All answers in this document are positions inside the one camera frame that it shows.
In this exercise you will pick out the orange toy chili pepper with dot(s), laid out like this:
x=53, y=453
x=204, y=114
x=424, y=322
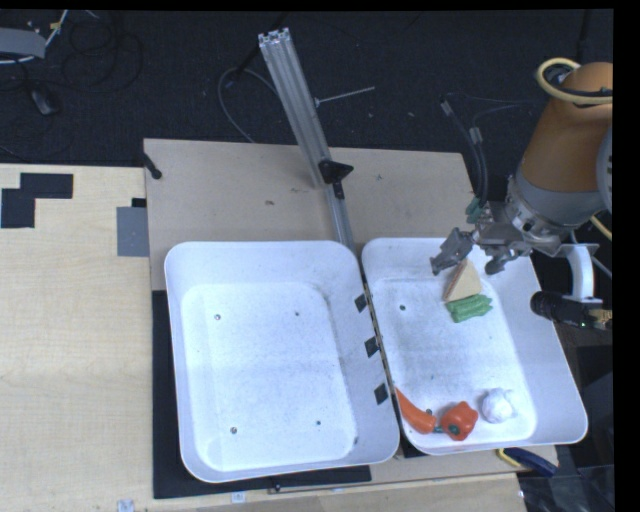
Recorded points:
x=415, y=417

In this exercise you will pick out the green toy beans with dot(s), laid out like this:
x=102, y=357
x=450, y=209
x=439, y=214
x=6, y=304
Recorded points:
x=469, y=308

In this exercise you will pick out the tan toy sandwich wedge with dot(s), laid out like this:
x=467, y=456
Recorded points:
x=466, y=285

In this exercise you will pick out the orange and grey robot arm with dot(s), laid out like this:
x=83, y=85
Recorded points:
x=565, y=145

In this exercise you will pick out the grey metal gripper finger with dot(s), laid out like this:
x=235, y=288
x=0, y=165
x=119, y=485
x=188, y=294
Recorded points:
x=500, y=258
x=455, y=247

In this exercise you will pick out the white toy garlic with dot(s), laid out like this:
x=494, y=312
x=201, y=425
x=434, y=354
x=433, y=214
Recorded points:
x=497, y=406

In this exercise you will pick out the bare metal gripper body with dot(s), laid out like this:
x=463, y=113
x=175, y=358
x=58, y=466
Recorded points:
x=520, y=235

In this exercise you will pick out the brown cardboard board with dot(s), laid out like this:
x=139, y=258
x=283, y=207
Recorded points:
x=240, y=200

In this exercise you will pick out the orange toy bell pepper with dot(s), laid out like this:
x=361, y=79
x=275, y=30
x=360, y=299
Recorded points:
x=460, y=421

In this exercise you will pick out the white plastic tray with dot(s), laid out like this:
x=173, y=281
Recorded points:
x=450, y=360
x=270, y=375

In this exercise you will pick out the black cylinder on white bracket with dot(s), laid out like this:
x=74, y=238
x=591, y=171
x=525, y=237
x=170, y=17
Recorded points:
x=582, y=272

